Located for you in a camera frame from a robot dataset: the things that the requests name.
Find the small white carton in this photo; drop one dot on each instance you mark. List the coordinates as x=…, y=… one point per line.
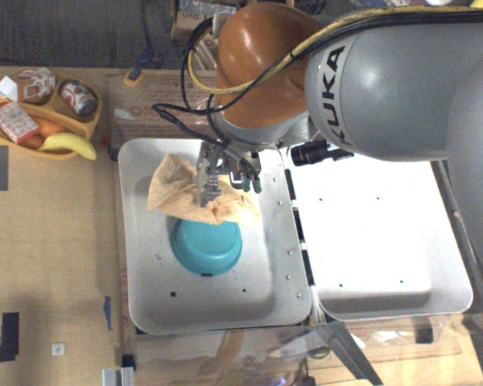
x=6, y=88

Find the white plastic tray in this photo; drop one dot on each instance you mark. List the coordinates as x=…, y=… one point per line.
x=209, y=300
x=378, y=247

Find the red and white packet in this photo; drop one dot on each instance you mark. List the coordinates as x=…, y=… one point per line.
x=14, y=121

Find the orange carrot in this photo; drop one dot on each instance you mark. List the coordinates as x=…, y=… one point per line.
x=50, y=127

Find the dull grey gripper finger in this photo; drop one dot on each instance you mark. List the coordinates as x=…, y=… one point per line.
x=210, y=191

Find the teal bowl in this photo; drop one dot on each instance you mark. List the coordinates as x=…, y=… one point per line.
x=206, y=247

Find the black cylinder on white bracket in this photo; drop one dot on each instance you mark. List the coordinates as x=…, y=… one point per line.
x=312, y=152

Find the yellow banana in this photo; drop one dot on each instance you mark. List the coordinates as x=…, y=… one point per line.
x=70, y=142

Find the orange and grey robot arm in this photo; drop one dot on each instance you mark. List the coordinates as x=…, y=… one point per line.
x=386, y=95

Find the red sausage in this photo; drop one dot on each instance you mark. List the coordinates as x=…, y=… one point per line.
x=32, y=141

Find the red and white can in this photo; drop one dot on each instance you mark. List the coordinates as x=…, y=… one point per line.
x=78, y=98

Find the brown and white carton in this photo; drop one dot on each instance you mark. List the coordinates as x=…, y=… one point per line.
x=34, y=85

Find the yellow cloth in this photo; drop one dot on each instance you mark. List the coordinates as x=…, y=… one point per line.
x=173, y=187

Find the orange divided plate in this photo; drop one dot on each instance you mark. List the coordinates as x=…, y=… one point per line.
x=58, y=107

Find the thin black and white rod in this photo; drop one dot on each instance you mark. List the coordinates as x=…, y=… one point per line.
x=302, y=231

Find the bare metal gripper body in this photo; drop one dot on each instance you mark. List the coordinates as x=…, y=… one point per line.
x=215, y=160

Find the brown cardboard board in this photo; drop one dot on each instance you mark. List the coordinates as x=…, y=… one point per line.
x=153, y=103

